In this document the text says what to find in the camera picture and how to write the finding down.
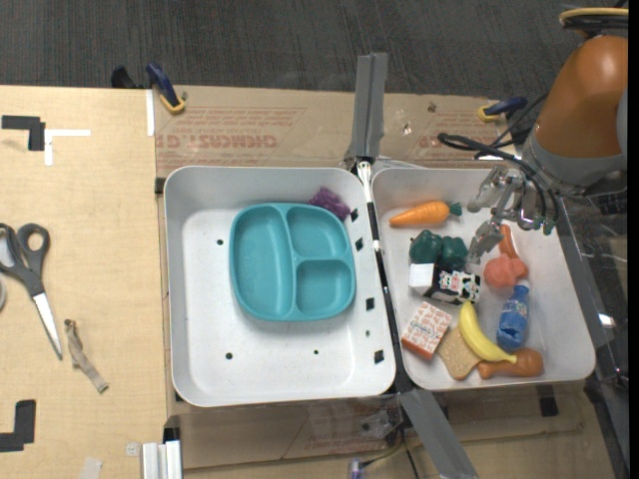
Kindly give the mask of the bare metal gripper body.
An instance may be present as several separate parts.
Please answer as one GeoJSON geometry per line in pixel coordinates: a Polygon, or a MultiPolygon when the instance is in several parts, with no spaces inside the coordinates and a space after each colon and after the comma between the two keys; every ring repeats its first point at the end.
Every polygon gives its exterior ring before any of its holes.
{"type": "Polygon", "coordinates": [[[512,174],[508,169],[496,167],[492,186],[495,202],[492,205],[492,223],[499,227],[511,222],[524,231],[537,231],[543,224],[538,190],[523,174],[512,174]]]}

